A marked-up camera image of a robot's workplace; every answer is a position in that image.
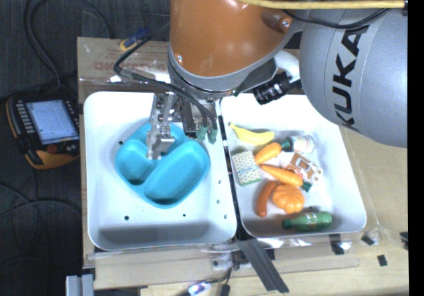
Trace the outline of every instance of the yellow cable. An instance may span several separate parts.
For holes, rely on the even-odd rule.
[[[405,7],[403,0],[357,0],[357,1],[271,1],[236,0],[246,4],[272,9],[395,9]]]

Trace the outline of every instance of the green toy bottle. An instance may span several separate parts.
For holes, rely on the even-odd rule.
[[[304,213],[294,219],[284,219],[283,228],[296,228],[300,231],[314,231],[328,228],[333,223],[333,218],[327,211],[318,213]]]

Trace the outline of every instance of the dark carpet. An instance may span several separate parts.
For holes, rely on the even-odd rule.
[[[20,91],[77,95],[78,36],[125,38],[156,30],[169,0],[0,0],[0,296],[65,295],[81,272],[80,161],[34,170],[4,111]]]

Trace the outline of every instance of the blue plastic bowl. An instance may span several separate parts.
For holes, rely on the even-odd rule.
[[[115,169],[123,181],[146,202],[167,209],[181,203],[205,178],[211,166],[206,150],[171,124],[175,138],[161,160],[146,156],[144,124],[122,144],[115,156]]]

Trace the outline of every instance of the white container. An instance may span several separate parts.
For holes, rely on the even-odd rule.
[[[345,144],[337,125],[324,119],[304,95],[286,95],[277,101],[259,105],[251,94],[240,94],[238,97],[226,97],[220,104],[225,124],[225,134],[230,155],[244,150],[257,153],[263,146],[253,146],[239,140],[228,124],[252,131],[273,130],[276,132],[275,142],[281,142],[290,135],[306,135],[313,137],[315,149],[312,154],[303,154],[323,173],[313,182],[305,195],[306,211],[328,211],[333,216],[332,225],[318,232],[299,232],[284,230],[282,220],[289,216],[282,209],[268,200],[268,215],[261,218],[255,213],[258,194],[262,186],[272,176],[262,172],[263,180],[241,186],[235,175],[235,190],[238,208],[243,227],[257,238],[296,237],[314,234],[333,234],[359,232],[366,224],[366,210],[359,188],[354,177]],[[281,153],[270,164],[281,165],[288,153]]]
[[[84,103],[91,241],[103,250],[229,241],[237,221],[220,132],[215,145],[202,142],[211,159],[209,173],[171,209],[147,203],[116,172],[119,142],[148,121],[152,102],[152,93],[97,92]]]

